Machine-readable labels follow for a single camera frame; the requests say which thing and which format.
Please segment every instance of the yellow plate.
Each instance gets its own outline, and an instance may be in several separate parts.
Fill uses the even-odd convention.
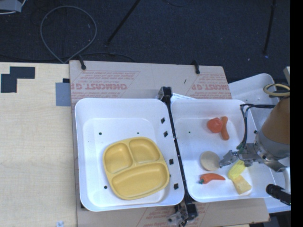
[[[151,195],[169,183],[169,171],[158,146],[149,138],[135,137],[109,145],[103,166],[114,193],[125,200]]]

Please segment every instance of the cardboard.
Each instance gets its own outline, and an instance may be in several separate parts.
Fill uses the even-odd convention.
[[[161,87],[172,87],[173,93],[197,99],[231,99],[223,68],[199,66],[200,74],[196,74],[195,67],[192,65],[102,61],[85,61],[84,64],[87,68],[82,70],[79,61],[70,61],[78,226],[171,226],[167,220],[168,216],[175,211],[173,206],[104,212],[91,212],[81,208],[74,107],[80,99],[85,97],[155,98]],[[269,221],[264,199],[195,202],[195,204],[198,217],[189,221],[186,225],[188,227],[214,227]]]

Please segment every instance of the white tray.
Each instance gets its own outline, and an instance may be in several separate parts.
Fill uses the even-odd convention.
[[[84,98],[75,106],[75,120],[80,199],[85,208],[90,211],[119,210],[176,205],[183,200],[178,156],[169,113],[163,102],[158,99]],[[102,155],[110,144],[132,137],[147,137],[158,145],[170,179],[164,189],[150,196],[123,200],[110,188]]]
[[[171,105],[188,193],[198,202],[265,198],[269,197],[266,186],[270,183],[275,184],[269,167],[259,163],[254,163],[241,174],[252,186],[250,191],[241,195],[238,195],[232,181],[227,177],[231,165],[213,172],[224,176],[225,181],[198,183],[201,174],[210,173],[200,164],[200,155],[204,151],[213,151],[222,159],[229,150],[236,151],[236,147],[243,140],[244,120],[240,110],[240,104],[243,103],[232,99],[179,99]],[[229,118],[227,122],[229,140],[223,140],[220,134],[211,133],[206,125],[211,118],[222,116]],[[255,129],[249,112],[247,143],[254,142]]]

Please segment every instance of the round beige toy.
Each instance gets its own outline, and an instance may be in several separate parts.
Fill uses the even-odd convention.
[[[207,171],[215,171],[219,169],[219,156],[212,151],[205,151],[201,154],[200,163]]]

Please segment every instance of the yellow corn toy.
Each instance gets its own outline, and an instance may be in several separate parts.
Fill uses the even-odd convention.
[[[244,161],[238,160],[228,171],[228,178],[229,179],[234,179],[237,176],[239,176],[245,169]]]

